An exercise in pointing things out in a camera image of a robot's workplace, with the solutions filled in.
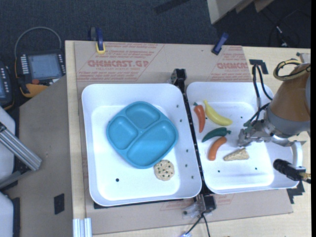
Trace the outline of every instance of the toy banana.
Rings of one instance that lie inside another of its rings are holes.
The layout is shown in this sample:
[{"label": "toy banana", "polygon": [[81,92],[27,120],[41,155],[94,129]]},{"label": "toy banana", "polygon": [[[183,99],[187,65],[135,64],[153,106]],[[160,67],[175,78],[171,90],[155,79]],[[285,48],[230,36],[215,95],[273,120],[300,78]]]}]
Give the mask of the toy banana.
[{"label": "toy banana", "polygon": [[233,121],[229,118],[223,117],[219,115],[206,100],[203,101],[205,104],[205,114],[207,117],[212,120],[214,123],[221,126],[228,126],[233,123]]}]

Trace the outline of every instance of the red chili pepper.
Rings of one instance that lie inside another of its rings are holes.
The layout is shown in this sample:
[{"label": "red chili pepper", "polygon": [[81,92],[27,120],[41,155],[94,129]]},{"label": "red chili pepper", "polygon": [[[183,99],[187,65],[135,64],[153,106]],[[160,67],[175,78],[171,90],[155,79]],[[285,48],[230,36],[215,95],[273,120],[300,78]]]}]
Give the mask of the red chili pepper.
[{"label": "red chili pepper", "polygon": [[205,126],[205,111],[202,105],[198,105],[197,103],[194,103],[194,105],[194,112],[198,118],[198,131],[202,132]]}]

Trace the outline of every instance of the round cracker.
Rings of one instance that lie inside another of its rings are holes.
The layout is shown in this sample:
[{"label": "round cracker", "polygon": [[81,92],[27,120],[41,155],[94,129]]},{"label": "round cracker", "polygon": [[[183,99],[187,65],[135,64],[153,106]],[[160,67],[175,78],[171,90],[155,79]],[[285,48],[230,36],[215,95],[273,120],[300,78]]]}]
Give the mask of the round cracker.
[{"label": "round cracker", "polygon": [[174,166],[169,160],[161,160],[154,165],[155,175],[159,180],[168,181],[174,175]]}]

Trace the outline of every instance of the white tray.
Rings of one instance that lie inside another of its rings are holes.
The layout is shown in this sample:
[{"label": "white tray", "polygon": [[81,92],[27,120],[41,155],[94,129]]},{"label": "white tray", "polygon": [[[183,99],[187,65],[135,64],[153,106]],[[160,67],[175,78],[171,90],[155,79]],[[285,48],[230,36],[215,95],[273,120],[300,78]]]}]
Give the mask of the white tray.
[{"label": "white tray", "polygon": [[[179,139],[164,157],[175,167],[169,181],[156,178],[153,168],[127,163],[106,137],[108,122],[127,105],[154,105],[175,125]],[[193,198],[201,190],[198,161],[181,91],[171,84],[92,84],[82,92],[89,190],[102,206]]]},{"label": "white tray", "polygon": [[[258,84],[262,105],[269,102]],[[271,90],[265,86],[270,96]],[[251,82],[194,82],[187,88],[187,96],[191,106],[193,124],[200,153],[201,166],[207,187],[217,194],[270,190],[295,187],[298,182],[292,181],[273,168],[275,159],[280,158],[293,162],[293,156],[298,165],[302,164],[302,149],[300,143],[291,147],[282,147],[274,143],[255,143],[246,147],[250,155],[248,160],[224,161],[223,157],[235,151],[238,135],[243,124],[257,111],[256,94]],[[209,131],[220,127],[206,120],[202,133],[198,131],[198,118],[194,113],[194,102],[203,104],[206,99],[221,115],[230,118],[233,123],[227,127],[232,131],[226,136],[227,143],[222,145],[215,161],[207,159],[211,144],[218,139],[214,137],[201,142]]]}]

